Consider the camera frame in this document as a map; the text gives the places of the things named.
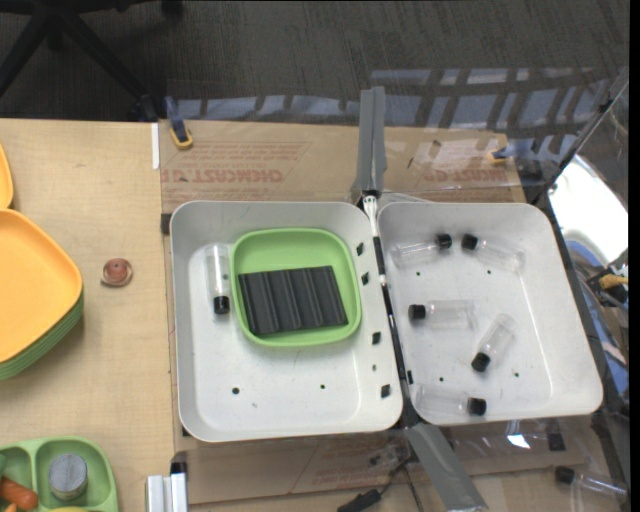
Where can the green divided plate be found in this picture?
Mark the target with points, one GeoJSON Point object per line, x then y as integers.
{"type": "Point", "coordinates": [100, 465]}

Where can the brown cardboard board red print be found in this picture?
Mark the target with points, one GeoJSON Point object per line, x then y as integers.
{"type": "Point", "coordinates": [320, 155]}

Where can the clear bottle with black cap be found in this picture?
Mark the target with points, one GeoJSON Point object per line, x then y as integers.
{"type": "Point", "coordinates": [217, 270]}
{"type": "Point", "coordinates": [445, 314]}
{"type": "Point", "coordinates": [445, 400]}
{"type": "Point", "coordinates": [495, 340]}
{"type": "Point", "coordinates": [495, 255]}
{"type": "Point", "coordinates": [590, 485]}
{"type": "Point", "coordinates": [415, 252]}

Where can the yellow plate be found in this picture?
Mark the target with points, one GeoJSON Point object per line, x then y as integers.
{"type": "Point", "coordinates": [4, 180]}
{"type": "Point", "coordinates": [30, 280]}

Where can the brown tape roll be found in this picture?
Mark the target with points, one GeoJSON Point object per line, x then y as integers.
{"type": "Point", "coordinates": [117, 272]}

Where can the white plastic tray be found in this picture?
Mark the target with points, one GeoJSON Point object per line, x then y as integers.
{"type": "Point", "coordinates": [280, 400]}
{"type": "Point", "coordinates": [545, 350]}

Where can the black office chair base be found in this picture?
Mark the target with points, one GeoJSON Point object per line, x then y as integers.
{"type": "Point", "coordinates": [75, 35]}

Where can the thin black and white rod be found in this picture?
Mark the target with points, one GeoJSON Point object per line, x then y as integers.
{"type": "Point", "coordinates": [380, 260]}

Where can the green square plate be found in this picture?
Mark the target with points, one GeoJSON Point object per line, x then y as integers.
{"type": "Point", "coordinates": [295, 250]}

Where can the black ribbed rack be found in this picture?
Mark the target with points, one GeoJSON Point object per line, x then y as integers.
{"type": "Point", "coordinates": [292, 300]}

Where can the grey can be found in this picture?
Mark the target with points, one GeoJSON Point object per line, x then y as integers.
{"type": "Point", "coordinates": [68, 477]}

